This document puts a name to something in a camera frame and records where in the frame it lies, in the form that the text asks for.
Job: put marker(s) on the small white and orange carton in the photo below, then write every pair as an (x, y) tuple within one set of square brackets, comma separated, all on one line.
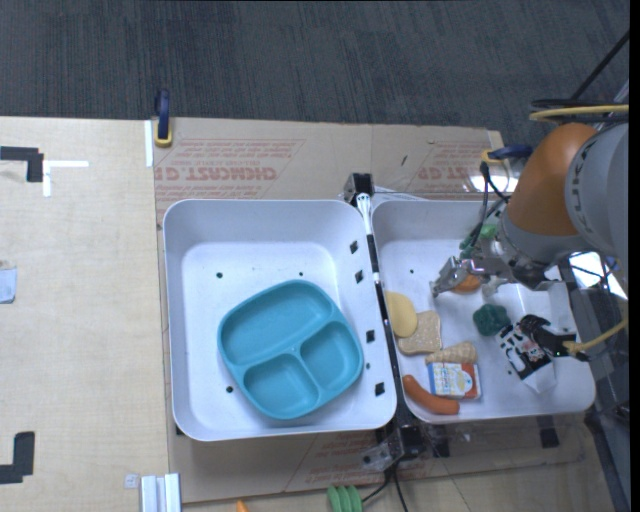
[(452, 380)]

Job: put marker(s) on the toy bread slice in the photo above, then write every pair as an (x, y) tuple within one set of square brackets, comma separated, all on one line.
[(425, 336)]

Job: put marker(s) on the thin black and white rod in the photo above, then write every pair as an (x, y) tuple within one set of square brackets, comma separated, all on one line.
[(372, 255)]

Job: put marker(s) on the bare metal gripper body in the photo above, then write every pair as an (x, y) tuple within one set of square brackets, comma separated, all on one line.
[(510, 266)]

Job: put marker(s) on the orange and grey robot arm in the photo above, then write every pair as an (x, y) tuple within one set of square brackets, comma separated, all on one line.
[(545, 190)]

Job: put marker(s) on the white carton with black print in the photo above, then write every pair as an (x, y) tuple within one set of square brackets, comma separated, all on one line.
[(515, 357)]

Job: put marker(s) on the orange toy fruit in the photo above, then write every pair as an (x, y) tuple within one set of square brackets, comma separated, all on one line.
[(470, 285)]

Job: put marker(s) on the white plastic tray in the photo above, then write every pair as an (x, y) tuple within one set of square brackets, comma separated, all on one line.
[(260, 235), (415, 235)]

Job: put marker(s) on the blue divided plate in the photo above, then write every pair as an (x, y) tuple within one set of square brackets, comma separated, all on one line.
[(280, 320)]

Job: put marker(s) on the beige toy cone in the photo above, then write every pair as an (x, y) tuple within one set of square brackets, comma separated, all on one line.
[(457, 353)]

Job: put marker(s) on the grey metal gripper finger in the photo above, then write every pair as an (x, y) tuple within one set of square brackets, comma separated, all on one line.
[(464, 270), (442, 277)]

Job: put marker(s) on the orange toy carrot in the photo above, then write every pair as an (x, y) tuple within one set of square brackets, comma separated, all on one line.
[(242, 506)]

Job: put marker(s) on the orange toy sausage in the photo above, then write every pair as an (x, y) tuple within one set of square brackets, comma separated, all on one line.
[(430, 399)]

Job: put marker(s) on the pale yellow toy potato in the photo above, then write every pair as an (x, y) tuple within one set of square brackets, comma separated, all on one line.
[(402, 312)]

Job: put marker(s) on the green toy broccoli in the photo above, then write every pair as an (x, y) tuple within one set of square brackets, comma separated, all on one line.
[(491, 320)]

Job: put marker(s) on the brown cardboard board red print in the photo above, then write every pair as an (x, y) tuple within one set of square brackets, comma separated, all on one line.
[(280, 155)]

